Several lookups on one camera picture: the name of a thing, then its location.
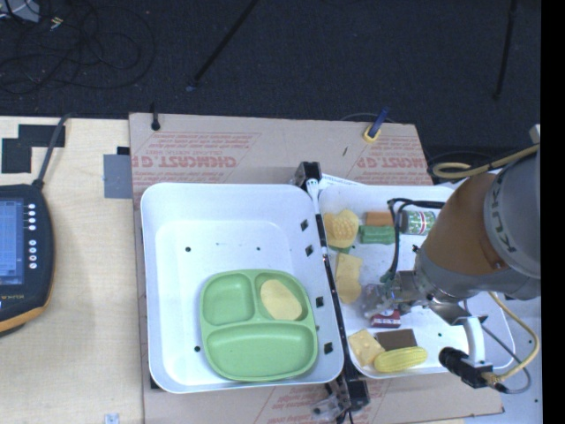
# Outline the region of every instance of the cardboard sheet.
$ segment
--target cardboard sheet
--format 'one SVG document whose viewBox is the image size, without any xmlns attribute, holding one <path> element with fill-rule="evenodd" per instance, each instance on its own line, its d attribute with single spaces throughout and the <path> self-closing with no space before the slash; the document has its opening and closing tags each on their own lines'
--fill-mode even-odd
<svg viewBox="0 0 565 424">
<path fill-rule="evenodd" d="M 317 422 L 311 408 L 327 396 L 323 385 L 184 395 L 151 388 L 139 200 L 150 185 L 158 182 L 285 184 L 292 180 L 301 162 L 319 162 L 325 174 L 367 185 L 431 186 L 416 128 L 384 124 L 380 137 L 369 144 L 362 138 L 368 123 L 351 121 L 159 115 L 159 131 L 151 129 L 152 122 L 151 114 L 130 115 L 146 423 Z M 502 413 L 498 392 L 473 390 L 447 373 L 371 379 L 367 385 L 371 402 L 354 413 L 356 424 L 410 423 Z"/>
</svg>

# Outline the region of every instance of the yellow corn cob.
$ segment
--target yellow corn cob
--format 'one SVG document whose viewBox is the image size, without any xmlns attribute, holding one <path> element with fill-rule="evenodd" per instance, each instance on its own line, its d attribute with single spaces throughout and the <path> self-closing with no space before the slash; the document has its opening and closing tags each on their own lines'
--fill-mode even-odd
<svg viewBox="0 0 565 424">
<path fill-rule="evenodd" d="M 398 372 L 423 363 L 427 359 L 424 347 L 403 347 L 377 355 L 374 368 L 379 372 Z"/>
</svg>

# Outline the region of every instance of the divided green plate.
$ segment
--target divided green plate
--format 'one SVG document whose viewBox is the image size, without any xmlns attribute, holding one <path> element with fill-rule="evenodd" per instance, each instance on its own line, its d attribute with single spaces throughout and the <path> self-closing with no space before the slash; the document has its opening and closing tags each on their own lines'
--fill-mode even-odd
<svg viewBox="0 0 565 424">
<path fill-rule="evenodd" d="M 277 279 L 302 306 L 294 321 L 276 320 L 260 288 Z M 279 270 L 247 269 L 211 276 L 200 293 L 200 328 L 212 369 L 241 382 L 270 382 L 307 371 L 318 356 L 312 307 L 304 286 Z"/>
</svg>

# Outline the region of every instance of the hand-mounted device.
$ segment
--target hand-mounted device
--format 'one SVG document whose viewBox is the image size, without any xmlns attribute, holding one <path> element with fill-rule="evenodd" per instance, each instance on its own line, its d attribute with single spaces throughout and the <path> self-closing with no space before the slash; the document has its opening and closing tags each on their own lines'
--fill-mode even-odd
<svg viewBox="0 0 565 424">
<path fill-rule="evenodd" d="M 41 192 L 63 116 L 49 142 L 37 179 L 0 186 L 0 336 L 41 314 L 51 298 L 55 250 L 51 218 Z"/>
</svg>

